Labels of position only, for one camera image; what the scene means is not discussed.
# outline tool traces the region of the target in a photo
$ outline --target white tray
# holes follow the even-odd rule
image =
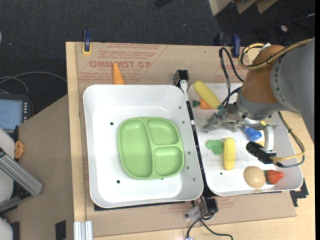
[[[222,102],[228,95],[228,89],[226,84],[223,83],[207,83],[206,84],[217,98]],[[240,87],[241,84],[233,84],[231,91]],[[198,101],[199,95],[196,93],[193,85],[188,89],[188,95],[190,102],[193,100]],[[237,94],[234,94],[230,98],[230,103],[236,101]],[[201,158],[203,163],[203,169],[205,172],[205,178],[209,189],[218,196],[233,196],[240,194],[253,194],[253,193],[265,193],[276,192],[285,190],[295,190],[300,188],[303,183],[303,176],[299,166],[291,168],[280,168],[273,164],[264,164],[260,162],[256,157],[249,154],[246,150],[246,145],[249,142],[247,136],[242,130],[232,132],[226,126],[221,126],[218,129],[204,132],[204,126],[208,123],[208,119],[216,112],[216,109],[203,110],[199,107],[193,107],[192,112],[194,116],[194,122],[196,125],[196,131],[199,141],[199,148],[201,152]],[[278,157],[286,157],[293,155],[294,149],[288,136],[287,129],[281,122],[277,113],[272,115],[271,119],[265,120],[270,125],[278,125],[274,131],[274,145],[273,149],[277,151]],[[212,150],[206,147],[208,140],[221,140],[232,137],[235,140],[236,146],[236,160],[233,170],[225,170],[223,164],[223,154],[215,155]],[[297,163],[296,159],[290,159],[282,162],[285,165]],[[243,173],[248,166],[258,166],[263,170],[277,170],[284,173],[284,178],[277,184],[265,184],[260,189],[255,189],[247,185],[243,177]]]
[[[183,92],[173,85],[91,85],[83,94],[89,189],[102,208],[190,201],[204,184]],[[177,126],[184,167],[164,179],[134,179],[121,164],[118,127],[126,119],[162,117]]]

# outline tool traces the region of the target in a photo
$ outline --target screen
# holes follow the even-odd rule
[[[5,131],[13,131],[22,123],[23,101],[0,99],[0,126]]]

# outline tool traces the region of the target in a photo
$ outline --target electronic device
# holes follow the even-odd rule
[[[30,98],[25,94],[0,93],[0,127],[7,133],[33,116]]]

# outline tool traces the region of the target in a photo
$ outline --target orange carrot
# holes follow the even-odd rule
[[[117,63],[113,63],[113,84],[114,85],[124,85],[125,79],[122,75]]]
[[[200,105],[199,107],[203,110],[212,110],[212,107],[209,106],[202,98],[199,100]]]

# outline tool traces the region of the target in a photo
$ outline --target yellow corn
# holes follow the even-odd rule
[[[235,167],[236,161],[236,144],[235,140],[228,137],[224,140],[224,150],[223,150],[223,164],[224,168],[228,171]]]
[[[220,101],[216,95],[209,89],[209,87],[202,81],[196,81],[193,84],[195,91],[199,96],[213,109],[216,109],[220,105]]]

